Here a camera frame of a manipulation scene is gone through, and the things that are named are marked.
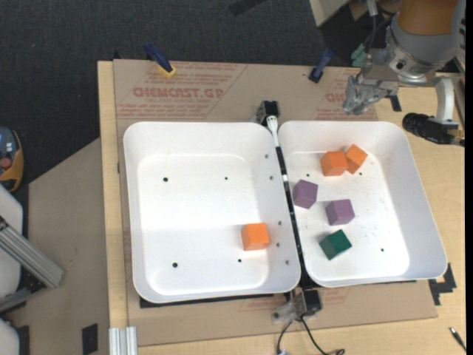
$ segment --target orange cube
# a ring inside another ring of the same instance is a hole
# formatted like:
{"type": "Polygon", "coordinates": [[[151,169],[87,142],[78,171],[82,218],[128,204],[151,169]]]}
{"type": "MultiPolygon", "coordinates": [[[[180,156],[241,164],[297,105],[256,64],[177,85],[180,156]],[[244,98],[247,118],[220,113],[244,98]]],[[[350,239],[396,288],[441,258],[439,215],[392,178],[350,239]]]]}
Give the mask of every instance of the orange cube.
{"type": "Polygon", "coordinates": [[[263,250],[269,244],[268,228],[265,223],[249,223],[242,230],[245,251],[263,250]]]}
{"type": "Polygon", "coordinates": [[[368,154],[356,145],[350,146],[347,151],[348,172],[354,174],[363,164],[368,154]]]}
{"type": "Polygon", "coordinates": [[[320,160],[325,176],[339,176],[348,169],[347,156],[342,151],[329,151],[320,160]]]}

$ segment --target white tray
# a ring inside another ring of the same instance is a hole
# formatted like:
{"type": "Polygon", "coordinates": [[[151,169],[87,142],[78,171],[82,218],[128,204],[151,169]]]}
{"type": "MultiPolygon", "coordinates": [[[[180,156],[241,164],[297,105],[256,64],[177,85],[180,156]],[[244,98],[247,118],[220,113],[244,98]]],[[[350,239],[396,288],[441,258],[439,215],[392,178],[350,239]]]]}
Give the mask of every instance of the white tray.
{"type": "Polygon", "coordinates": [[[19,355],[20,339],[16,330],[0,319],[0,349],[1,355],[19,355]]]}
{"type": "Polygon", "coordinates": [[[252,123],[131,125],[123,138],[138,294],[156,303],[282,293],[299,258],[273,139],[252,123]],[[270,244],[243,251],[247,223],[270,244]]]}
{"type": "Polygon", "coordinates": [[[386,122],[291,121],[279,130],[290,189],[300,180],[319,185],[310,209],[295,206],[304,262],[319,285],[429,279],[447,260],[404,132],[386,122]],[[322,174],[327,151],[356,144],[368,157],[354,175],[322,174]],[[330,226],[324,207],[351,199],[355,218],[330,226]],[[352,247],[328,260],[319,242],[343,229],[352,247]]]}

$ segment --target dark carpet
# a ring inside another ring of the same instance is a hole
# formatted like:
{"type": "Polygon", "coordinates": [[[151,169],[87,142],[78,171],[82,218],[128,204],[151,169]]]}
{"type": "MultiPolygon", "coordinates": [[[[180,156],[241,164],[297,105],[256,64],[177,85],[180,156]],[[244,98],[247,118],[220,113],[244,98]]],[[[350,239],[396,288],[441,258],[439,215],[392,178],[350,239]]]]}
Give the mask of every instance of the dark carpet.
{"type": "Polygon", "coordinates": [[[350,65],[368,34],[345,7],[317,28],[309,0],[0,0],[0,126],[17,131],[29,183],[99,137],[97,62],[350,65]]]}

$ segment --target black cable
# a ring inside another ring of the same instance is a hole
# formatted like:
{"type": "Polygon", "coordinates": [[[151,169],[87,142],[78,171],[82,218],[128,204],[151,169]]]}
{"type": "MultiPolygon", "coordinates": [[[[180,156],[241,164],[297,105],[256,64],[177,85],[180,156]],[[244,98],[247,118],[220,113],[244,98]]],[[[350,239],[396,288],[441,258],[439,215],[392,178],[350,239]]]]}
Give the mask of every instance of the black cable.
{"type": "MultiPolygon", "coordinates": [[[[376,30],[375,30],[375,35],[378,34],[378,32],[381,30],[381,29],[384,29],[386,27],[388,27],[390,24],[391,24],[391,21],[392,21],[392,18],[389,17],[388,19],[384,20],[383,22],[381,22],[380,24],[378,24],[378,26],[376,27],[376,30]]],[[[372,37],[372,33],[370,33],[366,38],[365,40],[363,41],[363,46],[366,48],[366,46],[368,46],[368,42],[370,42],[370,39],[372,37]]]]}
{"type": "MultiPolygon", "coordinates": [[[[282,336],[284,335],[284,333],[286,332],[286,330],[289,329],[289,326],[291,326],[294,321],[302,322],[302,324],[303,324],[304,327],[305,327],[306,332],[309,334],[310,340],[312,341],[312,343],[316,346],[317,350],[319,350],[322,355],[329,355],[328,353],[324,352],[324,351],[319,347],[319,345],[317,345],[317,342],[316,342],[316,341],[314,340],[314,338],[312,337],[312,334],[310,333],[310,329],[309,329],[309,327],[307,326],[307,323],[305,323],[304,314],[301,315],[299,318],[296,318],[295,320],[293,319],[292,321],[290,321],[290,322],[284,327],[284,329],[282,329],[282,332],[281,332],[281,334],[279,335],[279,338],[278,338],[278,343],[277,343],[277,345],[276,345],[276,352],[278,353],[278,355],[281,353],[281,340],[282,340],[282,336]]],[[[344,354],[345,354],[345,349],[342,348],[341,350],[337,350],[334,355],[344,355],[344,354]]]]}
{"type": "Polygon", "coordinates": [[[290,322],[286,325],[286,327],[285,327],[284,329],[282,329],[281,334],[279,335],[278,344],[276,345],[276,352],[277,352],[278,355],[281,353],[281,347],[280,347],[280,345],[281,345],[282,336],[284,335],[284,333],[286,332],[286,330],[289,329],[289,326],[291,326],[293,322],[294,322],[294,320],[290,321],[290,322]]]}
{"type": "MultiPolygon", "coordinates": [[[[316,342],[316,341],[314,340],[314,338],[312,337],[312,334],[310,333],[310,329],[309,329],[309,327],[307,326],[307,323],[305,323],[305,321],[304,321],[304,314],[301,315],[300,318],[297,319],[297,321],[302,322],[302,324],[303,324],[304,327],[305,327],[306,332],[309,334],[310,340],[311,340],[312,343],[317,347],[317,350],[319,350],[322,355],[329,355],[328,353],[324,352],[324,351],[319,347],[319,345],[317,345],[317,342],[316,342]]],[[[345,349],[344,349],[344,348],[342,348],[341,350],[337,350],[337,352],[335,352],[335,355],[344,355],[344,354],[345,354],[345,349]]]]}
{"type": "Polygon", "coordinates": [[[369,37],[368,45],[364,49],[366,54],[370,52],[372,48],[372,44],[374,43],[375,37],[376,37],[376,16],[371,16],[371,19],[372,19],[372,30],[369,37]]]}

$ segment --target cardboard sheet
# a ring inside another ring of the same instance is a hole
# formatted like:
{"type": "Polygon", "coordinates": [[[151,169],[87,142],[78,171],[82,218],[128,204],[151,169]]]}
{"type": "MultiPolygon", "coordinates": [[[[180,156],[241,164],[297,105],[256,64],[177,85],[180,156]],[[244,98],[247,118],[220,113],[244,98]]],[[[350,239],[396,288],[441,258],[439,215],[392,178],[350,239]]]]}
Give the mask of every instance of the cardboard sheet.
{"type": "MultiPolygon", "coordinates": [[[[284,295],[140,307],[132,281],[123,133],[138,121],[251,121],[263,100],[279,102],[281,124],[291,120],[374,121],[375,110],[371,108],[359,117],[346,116],[341,109],[347,76],[356,74],[357,69],[326,67],[322,79],[315,84],[307,78],[312,67],[305,66],[192,62],[173,65],[177,74],[167,79],[152,62],[114,61],[129,325],[137,327],[139,346],[278,333],[282,325],[272,323],[271,312],[285,303],[284,295]]],[[[324,308],[308,321],[311,328],[437,315],[427,281],[323,288],[320,292],[324,308]]]]}

